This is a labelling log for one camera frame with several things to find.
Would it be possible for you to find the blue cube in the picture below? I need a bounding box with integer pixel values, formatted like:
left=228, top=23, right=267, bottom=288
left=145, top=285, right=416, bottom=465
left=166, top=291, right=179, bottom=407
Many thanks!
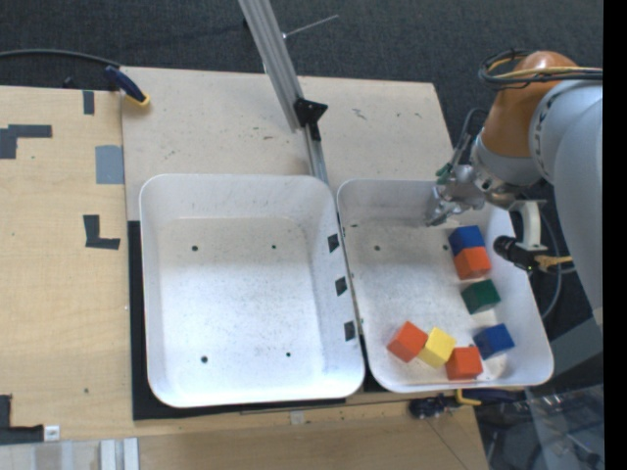
left=472, top=322, right=516, bottom=360
left=448, top=224, right=486, bottom=258

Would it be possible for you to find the white plastic tray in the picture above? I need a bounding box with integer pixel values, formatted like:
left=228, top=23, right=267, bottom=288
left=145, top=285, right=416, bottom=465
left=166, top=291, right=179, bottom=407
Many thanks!
left=336, top=177, right=555, bottom=395
left=138, top=172, right=366, bottom=409

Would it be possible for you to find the pale wood board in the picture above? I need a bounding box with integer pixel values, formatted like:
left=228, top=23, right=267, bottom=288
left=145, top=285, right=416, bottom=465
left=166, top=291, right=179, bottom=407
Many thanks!
left=120, top=66, right=490, bottom=470

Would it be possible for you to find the orange cube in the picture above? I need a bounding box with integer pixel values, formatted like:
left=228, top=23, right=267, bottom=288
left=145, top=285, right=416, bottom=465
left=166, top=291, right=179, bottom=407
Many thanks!
left=453, top=246, right=493, bottom=281
left=444, top=346, right=485, bottom=382
left=386, top=320, right=429, bottom=364

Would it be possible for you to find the yellow cube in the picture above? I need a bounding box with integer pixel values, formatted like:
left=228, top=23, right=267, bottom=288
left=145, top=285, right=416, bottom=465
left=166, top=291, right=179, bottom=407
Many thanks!
left=417, top=326, right=458, bottom=369

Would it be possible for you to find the black cylinder on white bracket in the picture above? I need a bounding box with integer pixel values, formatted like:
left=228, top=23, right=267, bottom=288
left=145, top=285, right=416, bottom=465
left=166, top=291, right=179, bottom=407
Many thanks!
left=492, top=198, right=550, bottom=274

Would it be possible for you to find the green cube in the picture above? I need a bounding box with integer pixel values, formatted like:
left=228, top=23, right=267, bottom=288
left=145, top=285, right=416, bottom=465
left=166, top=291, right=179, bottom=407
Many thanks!
left=460, top=278, right=503, bottom=315

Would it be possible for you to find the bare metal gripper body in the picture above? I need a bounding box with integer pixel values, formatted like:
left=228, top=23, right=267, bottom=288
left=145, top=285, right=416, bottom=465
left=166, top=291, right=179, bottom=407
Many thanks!
left=435, top=163, right=521, bottom=211

